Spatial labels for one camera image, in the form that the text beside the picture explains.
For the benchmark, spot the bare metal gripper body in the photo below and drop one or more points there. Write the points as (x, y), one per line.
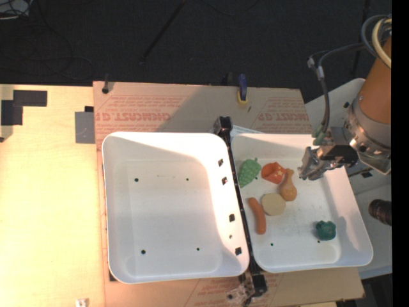
(342, 157)

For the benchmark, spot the green grapes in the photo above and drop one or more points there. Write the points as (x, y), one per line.
(248, 173)

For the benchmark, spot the beige bread slice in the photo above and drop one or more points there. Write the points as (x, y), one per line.
(273, 204)

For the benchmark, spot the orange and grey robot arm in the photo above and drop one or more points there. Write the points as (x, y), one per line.
(375, 85)

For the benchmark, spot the thin black rod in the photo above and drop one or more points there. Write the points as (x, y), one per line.
(243, 209)

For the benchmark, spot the orange carton with yellow star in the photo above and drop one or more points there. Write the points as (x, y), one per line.
(273, 173)

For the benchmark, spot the tan chicken drumstick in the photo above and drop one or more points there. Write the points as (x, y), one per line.
(289, 189)

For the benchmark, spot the green broccoli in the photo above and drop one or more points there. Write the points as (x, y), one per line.
(326, 230)

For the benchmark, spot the brown cardboard board red print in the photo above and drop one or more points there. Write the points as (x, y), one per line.
(198, 107)

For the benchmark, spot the white plastic tray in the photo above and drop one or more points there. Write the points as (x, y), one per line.
(303, 235)
(169, 209)

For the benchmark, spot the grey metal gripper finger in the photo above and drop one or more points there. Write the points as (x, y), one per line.
(320, 172)
(306, 163)

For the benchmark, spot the black cylinder on white bracket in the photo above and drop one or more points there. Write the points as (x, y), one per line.
(381, 212)

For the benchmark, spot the orange sausage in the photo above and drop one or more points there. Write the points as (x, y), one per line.
(258, 216)

